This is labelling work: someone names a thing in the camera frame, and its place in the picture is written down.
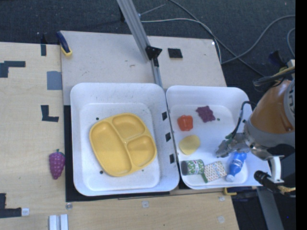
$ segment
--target black floor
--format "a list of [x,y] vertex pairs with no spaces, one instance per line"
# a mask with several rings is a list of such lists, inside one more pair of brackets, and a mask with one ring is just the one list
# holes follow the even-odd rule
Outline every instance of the black floor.
[[[133,0],[143,21],[188,18],[192,21],[144,23],[148,35],[215,38],[227,86],[244,90],[258,102],[263,92],[253,80],[279,67],[269,61],[277,51],[283,62],[295,59],[296,0]],[[0,0],[0,42],[56,44],[59,30],[130,34],[120,21],[116,0]],[[244,54],[240,59],[234,55]],[[240,230],[266,229],[257,195],[233,197]],[[296,229],[296,200],[274,195],[285,230]]]

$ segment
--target wooden surface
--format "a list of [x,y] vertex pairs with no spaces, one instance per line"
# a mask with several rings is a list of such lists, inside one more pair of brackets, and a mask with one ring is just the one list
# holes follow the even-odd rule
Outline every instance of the wooden surface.
[[[170,196],[72,202],[65,208],[65,171],[53,180],[48,156],[64,152],[61,90],[47,89],[47,72],[61,72],[60,48],[0,43],[0,63],[25,61],[0,78],[0,193],[6,208],[29,208],[30,215],[0,219],[1,229],[48,229],[48,216],[68,214],[71,230],[101,229],[228,229],[238,224],[231,197],[221,192],[189,190]],[[41,105],[58,122],[42,121]]]

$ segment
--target yellow plate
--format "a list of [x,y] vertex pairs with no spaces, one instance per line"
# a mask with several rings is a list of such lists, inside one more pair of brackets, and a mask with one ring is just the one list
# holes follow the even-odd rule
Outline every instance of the yellow plate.
[[150,164],[157,155],[154,139],[135,114],[123,113],[95,123],[90,142],[106,173],[125,176]]

